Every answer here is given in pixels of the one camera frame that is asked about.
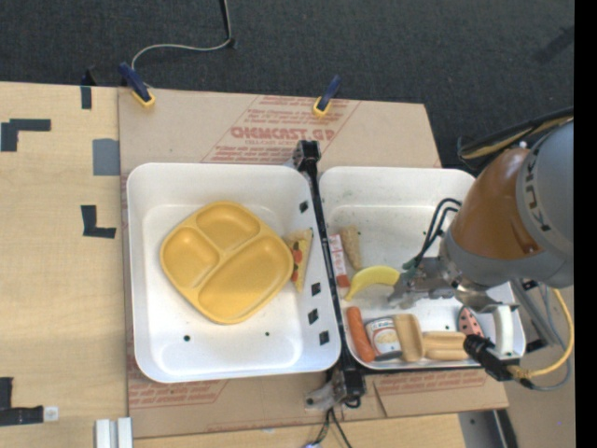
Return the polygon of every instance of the white tray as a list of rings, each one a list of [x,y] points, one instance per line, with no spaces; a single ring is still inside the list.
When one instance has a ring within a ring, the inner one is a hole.
[[[134,353],[147,377],[163,383],[241,378],[324,371],[336,362],[340,336],[304,176],[284,166],[149,163],[131,172],[127,198]],[[162,240],[180,221],[221,200],[244,205],[279,235],[313,228],[302,293],[288,282],[258,313],[231,326],[192,307],[159,258]],[[320,290],[313,295],[314,284]]]
[[[402,264],[412,259],[421,249],[424,232],[441,199],[451,197],[463,200],[473,183],[471,175],[448,169],[363,168],[336,167],[326,171],[320,179],[328,234],[355,224],[360,230],[360,248],[363,266],[388,265],[401,270]],[[426,253],[437,254],[438,242]],[[354,270],[347,263],[349,277]],[[360,308],[363,319],[401,313],[415,314],[423,332],[431,330],[458,330],[457,316],[461,308],[456,299],[420,300],[408,310],[388,309],[390,287],[373,286],[357,293],[351,302],[343,299],[346,289],[340,290],[342,314],[352,305]],[[514,301],[509,284],[492,288],[488,295],[506,303]],[[518,312],[514,313],[514,351],[522,355],[526,346]],[[478,315],[486,337],[495,340],[495,324],[491,315]],[[353,356],[359,359],[350,336],[347,341]],[[413,370],[431,368],[458,368],[477,365],[472,359],[445,362],[422,358],[419,362],[399,359],[363,363],[373,370]]]

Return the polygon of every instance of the can label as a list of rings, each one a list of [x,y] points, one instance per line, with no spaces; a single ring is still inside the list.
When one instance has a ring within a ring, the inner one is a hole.
[[[400,341],[392,318],[382,317],[370,320],[365,325],[365,329],[377,359],[400,357]]]

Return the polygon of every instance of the yellow plate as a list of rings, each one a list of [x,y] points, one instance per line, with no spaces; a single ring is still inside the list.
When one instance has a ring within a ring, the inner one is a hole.
[[[292,253],[238,203],[211,203],[164,239],[160,264],[174,287],[220,324],[243,322],[290,280]]]

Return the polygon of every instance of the cardboard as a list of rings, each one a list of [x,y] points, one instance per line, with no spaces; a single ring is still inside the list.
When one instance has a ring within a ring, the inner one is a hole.
[[[314,98],[153,90],[140,106],[118,94],[123,248],[128,255],[126,178],[145,162],[282,164],[301,139],[317,140],[321,172],[340,165],[439,167],[423,105],[334,100],[329,113],[312,113]],[[125,293],[130,297],[128,258]],[[127,300],[129,309],[131,301]],[[139,371],[128,324],[129,414],[135,438],[319,424],[305,396],[324,373],[162,385]],[[367,377],[358,409],[346,421],[504,408],[504,388],[481,370],[380,374]]]

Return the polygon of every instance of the black fabric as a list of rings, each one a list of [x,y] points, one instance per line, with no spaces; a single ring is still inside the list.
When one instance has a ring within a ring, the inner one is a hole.
[[[120,83],[158,43],[214,46],[219,0],[0,0],[0,80]],[[235,49],[159,49],[137,69],[161,88],[425,104],[444,165],[485,136],[574,105],[575,0],[228,0]]]

